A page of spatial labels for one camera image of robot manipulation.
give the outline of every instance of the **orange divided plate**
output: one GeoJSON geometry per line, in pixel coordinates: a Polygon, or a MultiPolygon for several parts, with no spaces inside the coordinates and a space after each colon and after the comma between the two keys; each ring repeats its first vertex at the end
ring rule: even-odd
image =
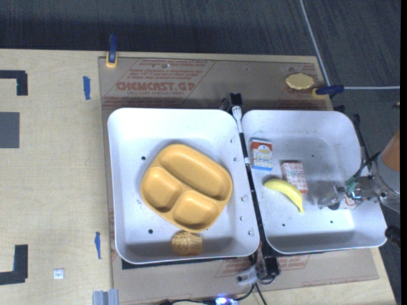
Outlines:
{"type": "Polygon", "coordinates": [[[172,144],[160,151],[141,182],[143,201],[185,231],[209,228],[230,199],[229,173],[197,150],[172,144]]]}

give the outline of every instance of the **white square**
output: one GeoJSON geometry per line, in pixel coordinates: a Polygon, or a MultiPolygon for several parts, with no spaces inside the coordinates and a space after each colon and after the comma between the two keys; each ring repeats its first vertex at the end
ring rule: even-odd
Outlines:
{"type": "Polygon", "coordinates": [[[64,269],[54,269],[53,270],[54,279],[64,279],[64,277],[65,277],[64,269]]]}

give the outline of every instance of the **metal plate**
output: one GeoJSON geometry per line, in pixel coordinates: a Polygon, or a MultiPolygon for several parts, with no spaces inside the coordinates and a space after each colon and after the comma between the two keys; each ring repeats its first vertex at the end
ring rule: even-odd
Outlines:
{"type": "Polygon", "coordinates": [[[249,111],[242,120],[246,144],[250,139],[272,143],[272,172],[252,170],[261,217],[271,247],[283,254],[378,247],[386,242],[386,223],[376,198],[353,210],[320,209],[319,199],[334,184],[358,170],[361,150],[352,122],[334,111],[249,111]],[[264,181],[282,178],[282,161],[303,163],[308,193],[305,213],[287,198],[275,198],[264,181]]]}
{"type": "Polygon", "coordinates": [[[127,262],[149,264],[243,257],[259,245],[242,149],[235,120],[219,110],[134,109],[114,111],[107,122],[113,180],[116,249],[127,262]],[[171,248],[180,231],[156,214],[140,195],[144,173],[171,144],[186,144],[223,166],[233,192],[215,223],[200,233],[203,251],[187,258],[171,248]]]}

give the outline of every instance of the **table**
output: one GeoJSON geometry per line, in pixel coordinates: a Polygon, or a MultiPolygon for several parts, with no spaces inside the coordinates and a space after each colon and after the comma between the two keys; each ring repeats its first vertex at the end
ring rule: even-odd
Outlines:
{"type": "MultiPolygon", "coordinates": [[[[16,95],[14,79],[0,80],[0,111],[20,113],[19,148],[0,148],[0,271],[12,271],[15,245],[29,246],[28,279],[0,286],[0,304],[91,304],[94,290],[113,288],[97,64],[104,55],[0,50],[0,69],[28,73],[28,96],[16,95]],[[90,78],[90,99],[83,91],[84,76],[90,78]],[[101,237],[101,259],[95,256],[95,232],[101,237]],[[58,268],[64,268],[64,279],[53,278],[58,268]]],[[[379,279],[263,295],[269,304],[395,304],[380,253],[377,248],[371,253],[379,279]]],[[[261,300],[255,293],[241,304],[261,300]]]]}

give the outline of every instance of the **banana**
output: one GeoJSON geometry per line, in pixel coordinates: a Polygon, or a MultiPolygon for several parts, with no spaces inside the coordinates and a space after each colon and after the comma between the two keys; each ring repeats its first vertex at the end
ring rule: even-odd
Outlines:
{"type": "Polygon", "coordinates": [[[285,194],[298,207],[300,212],[304,212],[303,195],[291,183],[288,183],[286,180],[271,179],[266,181],[263,185],[268,189],[276,190],[285,194]]]}

